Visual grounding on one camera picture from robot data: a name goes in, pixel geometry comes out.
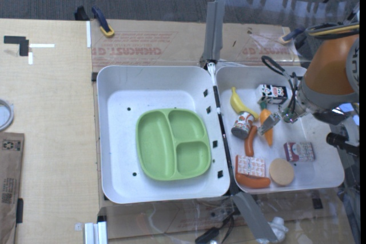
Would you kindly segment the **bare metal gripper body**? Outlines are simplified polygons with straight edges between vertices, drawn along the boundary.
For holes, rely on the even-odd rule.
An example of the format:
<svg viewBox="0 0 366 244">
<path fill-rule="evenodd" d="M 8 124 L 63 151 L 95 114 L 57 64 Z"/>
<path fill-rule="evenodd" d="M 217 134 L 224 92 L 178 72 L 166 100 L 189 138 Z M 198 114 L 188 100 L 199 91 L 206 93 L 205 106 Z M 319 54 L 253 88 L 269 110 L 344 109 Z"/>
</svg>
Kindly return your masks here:
<svg viewBox="0 0 366 244">
<path fill-rule="evenodd" d="M 280 110 L 281 119 L 286 123 L 295 123 L 300 117 L 307 114 L 306 108 L 301 107 L 298 103 L 295 106 L 285 106 Z"/>
</svg>

